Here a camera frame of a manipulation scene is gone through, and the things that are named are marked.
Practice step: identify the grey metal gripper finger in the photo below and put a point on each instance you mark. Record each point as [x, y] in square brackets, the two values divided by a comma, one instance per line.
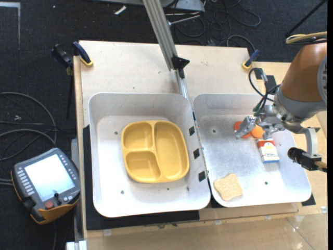
[245, 127]
[267, 134]

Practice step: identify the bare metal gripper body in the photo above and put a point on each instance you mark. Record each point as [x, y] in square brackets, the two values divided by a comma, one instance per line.
[273, 120]

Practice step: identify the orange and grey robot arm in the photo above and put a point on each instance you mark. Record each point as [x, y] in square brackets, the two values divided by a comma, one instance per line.
[304, 72]

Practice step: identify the red-orange round disc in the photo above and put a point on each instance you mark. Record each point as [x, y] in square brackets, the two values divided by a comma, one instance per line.
[238, 126]

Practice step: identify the orange round disc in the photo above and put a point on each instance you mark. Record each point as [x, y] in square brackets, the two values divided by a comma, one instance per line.
[258, 131]

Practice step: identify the red white blue carton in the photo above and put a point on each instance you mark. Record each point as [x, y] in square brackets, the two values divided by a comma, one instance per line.
[268, 151]

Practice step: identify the white plastic tray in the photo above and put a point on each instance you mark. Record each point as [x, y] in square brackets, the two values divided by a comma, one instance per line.
[234, 155]
[109, 191]

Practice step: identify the thin black and white rod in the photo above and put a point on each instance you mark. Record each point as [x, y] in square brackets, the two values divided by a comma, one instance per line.
[197, 134]

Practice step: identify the beige bread slice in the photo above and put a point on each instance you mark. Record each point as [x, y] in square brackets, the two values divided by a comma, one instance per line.
[228, 187]

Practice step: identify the yellow divided plate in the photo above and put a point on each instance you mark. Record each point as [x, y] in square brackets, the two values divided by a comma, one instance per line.
[156, 152]

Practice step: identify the pale flat board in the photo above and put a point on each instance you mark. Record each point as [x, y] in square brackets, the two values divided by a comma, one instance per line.
[130, 69]

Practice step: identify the black cylinder on white bracket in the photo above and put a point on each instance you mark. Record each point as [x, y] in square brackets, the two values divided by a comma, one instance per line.
[303, 157]

